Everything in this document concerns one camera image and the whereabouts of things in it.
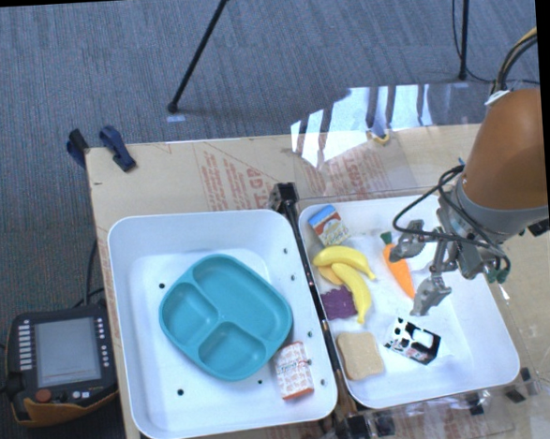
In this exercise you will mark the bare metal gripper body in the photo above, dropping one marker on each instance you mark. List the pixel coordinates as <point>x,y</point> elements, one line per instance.
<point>475,258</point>

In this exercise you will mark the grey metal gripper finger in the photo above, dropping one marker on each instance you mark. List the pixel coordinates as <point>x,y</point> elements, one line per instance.
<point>409,244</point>
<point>428,294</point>

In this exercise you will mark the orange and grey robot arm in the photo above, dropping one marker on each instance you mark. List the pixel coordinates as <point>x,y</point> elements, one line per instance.
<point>505,160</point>

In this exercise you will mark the orange carrot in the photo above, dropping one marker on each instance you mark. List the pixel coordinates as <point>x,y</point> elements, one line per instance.
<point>400,271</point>

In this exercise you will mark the black and white carton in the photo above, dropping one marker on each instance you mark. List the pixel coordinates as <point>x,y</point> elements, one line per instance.
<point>412,342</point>

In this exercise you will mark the yellow banana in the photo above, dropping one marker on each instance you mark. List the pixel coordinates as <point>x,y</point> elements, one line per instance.
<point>345,256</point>
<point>359,290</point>

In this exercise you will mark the white plastic tray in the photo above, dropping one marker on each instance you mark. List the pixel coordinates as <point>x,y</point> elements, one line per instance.
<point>156,400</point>
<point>472,355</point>

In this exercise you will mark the blue and orange carton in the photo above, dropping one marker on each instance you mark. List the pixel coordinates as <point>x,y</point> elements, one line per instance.
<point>328,226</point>

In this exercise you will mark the orange-yellow toy food piece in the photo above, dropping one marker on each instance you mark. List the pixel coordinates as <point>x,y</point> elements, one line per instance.
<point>328,275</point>

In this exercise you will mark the purple grapes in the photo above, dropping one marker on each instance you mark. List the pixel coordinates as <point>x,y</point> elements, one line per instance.
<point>338,303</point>

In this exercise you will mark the tan bread slice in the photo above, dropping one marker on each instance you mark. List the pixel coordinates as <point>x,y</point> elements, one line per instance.
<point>359,355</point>

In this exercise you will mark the orange and white carton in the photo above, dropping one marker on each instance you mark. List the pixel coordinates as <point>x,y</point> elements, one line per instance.
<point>293,371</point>

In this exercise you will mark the teal divided plate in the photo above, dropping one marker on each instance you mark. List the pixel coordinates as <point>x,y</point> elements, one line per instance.
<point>225,316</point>

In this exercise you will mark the black stand leg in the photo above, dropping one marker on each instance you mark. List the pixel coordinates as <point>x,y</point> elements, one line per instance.
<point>197,50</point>
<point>464,27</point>

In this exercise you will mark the brown cardboard board red print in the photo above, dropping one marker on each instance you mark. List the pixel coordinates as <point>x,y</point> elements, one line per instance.
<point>169,183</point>

